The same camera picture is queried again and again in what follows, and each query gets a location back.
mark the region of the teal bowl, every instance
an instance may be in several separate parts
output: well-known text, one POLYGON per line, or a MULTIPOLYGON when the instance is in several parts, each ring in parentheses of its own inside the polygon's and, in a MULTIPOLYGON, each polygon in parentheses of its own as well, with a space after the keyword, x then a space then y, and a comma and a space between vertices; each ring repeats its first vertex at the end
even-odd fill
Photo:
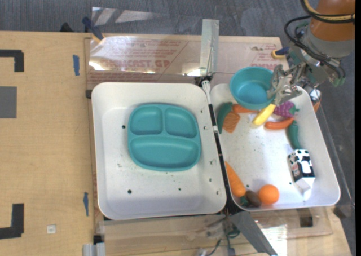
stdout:
POLYGON ((262 67, 247 67, 236 72, 230 81, 230 90, 236 102, 251 110, 266 108, 275 97, 267 97, 273 72, 262 67))

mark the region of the orange fruit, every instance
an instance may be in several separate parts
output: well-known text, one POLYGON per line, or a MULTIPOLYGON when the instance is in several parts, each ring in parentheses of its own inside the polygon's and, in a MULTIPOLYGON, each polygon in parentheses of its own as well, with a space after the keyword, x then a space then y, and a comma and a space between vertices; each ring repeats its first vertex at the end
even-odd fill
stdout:
POLYGON ((258 191, 258 197, 265 205, 274 204, 280 197, 280 192, 277 187, 271 184, 267 184, 261 187, 258 191))

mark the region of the gray carpet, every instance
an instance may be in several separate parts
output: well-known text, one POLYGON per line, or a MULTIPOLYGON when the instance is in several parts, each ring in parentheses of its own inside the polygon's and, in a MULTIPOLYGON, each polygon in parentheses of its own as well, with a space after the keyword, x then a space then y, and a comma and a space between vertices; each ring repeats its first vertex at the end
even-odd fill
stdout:
MULTIPOLYGON (((318 0, 310 0, 316 6, 318 0)), ((0 0, 0 30, 57 32, 67 22, 83 32, 82 18, 92 7, 118 8, 185 16, 187 19, 219 19, 219 33, 226 36, 277 36, 288 46, 284 24, 305 15, 299 0, 0 0)), ((142 27, 124 26, 124 32, 139 33, 142 27)), ((147 27, 159 33, 160 26, 147 27)), ((199 27, 177 33, 199 34, 199 27)), ((321 85, 320 124, 342 189, 338 203, 351 251, 355 255, 355 53, 343 59, 346 83, 321 85)))

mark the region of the wooden table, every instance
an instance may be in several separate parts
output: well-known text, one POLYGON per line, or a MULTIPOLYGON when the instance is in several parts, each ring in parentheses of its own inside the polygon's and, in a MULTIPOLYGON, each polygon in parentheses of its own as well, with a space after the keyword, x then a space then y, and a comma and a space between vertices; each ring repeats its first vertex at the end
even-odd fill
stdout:
MULTIPOLYGON (((16 87, 17 94, 16 117, 0 118, 0 228, 11 228, 13 204, 24 204, 24 231, 0 239, 0 255, 82 255, 83 244, 93 243, 90 100, 85 96, 89 38, 87 33, 0 32, 0 50, 24 53, 23 72, 14 72, 13 58, 0 57, 0 87, 16 87)), ((324 211, 330 233, 317 237, 272 237, 276 229, 259 224, 276 251, 283 251, 279 255, 350 255, 339 219, 331 208, 324 211)), ((246 241, 235 245, 239 255, 264 255, 246 241)), ((224 251, 220 247, 214 255, 224 251)))

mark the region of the teal plate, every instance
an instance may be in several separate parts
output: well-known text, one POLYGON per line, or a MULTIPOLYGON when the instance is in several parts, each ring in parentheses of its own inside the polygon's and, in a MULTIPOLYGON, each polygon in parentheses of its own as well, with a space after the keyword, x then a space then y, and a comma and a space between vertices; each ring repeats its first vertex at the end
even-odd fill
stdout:
POLYGON ((130 115, 128 149, 145 169, 184 171, 200 158, 198 124, 188 110, 169 104, 144 104, 130 115))

